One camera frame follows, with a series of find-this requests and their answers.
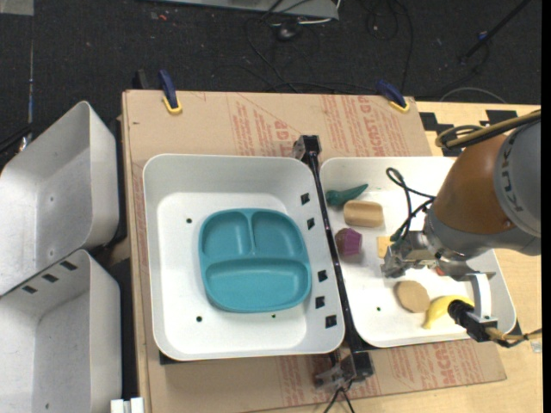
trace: white bin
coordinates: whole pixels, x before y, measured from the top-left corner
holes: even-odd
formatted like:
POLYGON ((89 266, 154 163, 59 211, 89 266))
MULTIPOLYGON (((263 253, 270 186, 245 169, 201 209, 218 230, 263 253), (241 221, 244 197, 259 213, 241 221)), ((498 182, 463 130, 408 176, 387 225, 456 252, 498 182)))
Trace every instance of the white bin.
MULTIPOLYGON (((470 281, 441 277, 428 268, 411 268, 402 277, 386 278, 381 272, 384 260, 377 253, 377 238, 393 234, 407 217, 404 190, 388 178, 387 168, 397 169, 408 187, 434 195, 452 164, 453 160, 448 157, 334 157, 321 166, 320 179, 325 192, 367 183, 368 188, 357 199, 379 203, 383 208, 384 225, 353 227, 362 234, 361 254, 340 259, 354 327, 360 337, 373 346, 387 348, 469 338, 451 317, 439 318, 432 329, 424 329, 425 314, 405 310, 396 298, 394 286, 402 280, 414 280, 427 289, 430 299, 444 295, 474 299, 470 281)), ((412 209, 426 200, 417 194, 411 197, 412 209)), ((342 206, 329 206, 327 212, 333 234, 349 227, 344 221, 342 206)), ((412 220, 413 231, 422 230, 424 216, 420 213, 412 220)), ((517 314, 495 252, 489 250, 467 264, 474 270, 495 274, 489 280, 492 313, 498 318, 498 328, 509 332, 515 326, 517 314)))
POLYGON ((305 164, 290 157, 159 155, 144 168, 144 189, 153 333, 161 352, 193 361, 338 348, 344 319, 337 279, 305 164), (201 225, 234 208, 284 213, 297 224, 312 274, 302 303, 273 313, 237 313, 209 302, 198 254, 201 225))
POLYGON ((55 121, 0 176, 0 295, 119 222, 116 145, 87 102, 55 121))
POLYGON ((116 281, 79 250, 0 299, 0 411, 106 413, 121 397, 116 281))

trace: blue clamp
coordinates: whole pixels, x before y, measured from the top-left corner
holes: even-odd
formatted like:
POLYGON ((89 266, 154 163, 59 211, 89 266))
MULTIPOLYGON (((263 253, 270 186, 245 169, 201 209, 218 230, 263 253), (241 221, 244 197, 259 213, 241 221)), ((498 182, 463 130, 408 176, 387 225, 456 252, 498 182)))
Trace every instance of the blue clamp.
POLYGON ((180 114, 182 112, 182 105, 176 97, 176 89, 174 88, 174 83, 172 82, 172 78, 170 78, 169 72, 161 69, 158 72, 158 79, 163 88, 163 102, 166 109, 170 114, 180 114))
POLYGON ((379 95, 383 95, 388 99, 390 105, 402 113, 410 109, 410 105, 406 102, 402 94, 392 84, 380 79, 375 83, 375 89, 379 95))

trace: teal toy object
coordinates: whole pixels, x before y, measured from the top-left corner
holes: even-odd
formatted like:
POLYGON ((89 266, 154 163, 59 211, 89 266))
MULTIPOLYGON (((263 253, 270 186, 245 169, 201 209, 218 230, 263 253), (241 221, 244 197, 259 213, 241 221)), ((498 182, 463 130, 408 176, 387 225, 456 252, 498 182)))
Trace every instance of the teal toy object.
POLYGON ((306 246, 284 213, 239 208, 212 214, 199 235, 201 276, 212 304, 225 311, 282 311, 312 288, 306 246))
POLYGON ((363 193, 368 187, 367 183, 360 185, 359 187, 354 187, 350 189, 345 189, 344 191, 329 190, 325 193, 325 200, 331 206, 344 205, 349 200, 353 200, 363 193))

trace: yellow banana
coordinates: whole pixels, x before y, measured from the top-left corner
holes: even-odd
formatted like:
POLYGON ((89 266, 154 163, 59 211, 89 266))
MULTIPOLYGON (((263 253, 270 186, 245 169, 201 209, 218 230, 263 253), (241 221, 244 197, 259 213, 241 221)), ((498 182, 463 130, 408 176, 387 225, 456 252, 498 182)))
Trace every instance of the yellow banana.
POLYGON ((462 295, 445 295, 443 297, 433 299, 430 302, 429 309, 427 309, 423 327, 425 329, 430 329, 435 320, 448 313, 448 306, 455 299, 460 299, 468 305, 474 306, 471 299, 463 297, 462 295))

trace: black floor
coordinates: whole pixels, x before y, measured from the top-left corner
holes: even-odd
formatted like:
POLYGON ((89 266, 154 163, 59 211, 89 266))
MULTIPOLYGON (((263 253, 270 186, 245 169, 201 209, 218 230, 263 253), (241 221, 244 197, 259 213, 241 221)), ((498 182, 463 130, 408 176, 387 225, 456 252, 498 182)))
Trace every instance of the black floor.
POLYGON ((542 0, 459 60, 522 1, 343 0, 340 21, 279 41, 269 23, 288 16, 261 23, 260 13, 170 3, 34 0, 34 16, 0 13, 0 142, 29 118, 36 138, 81 100, 112 120, 138 69, 152 88, 166 69, 182 90, 372 94, 385 79, 419 100, 541 104, 542 0))

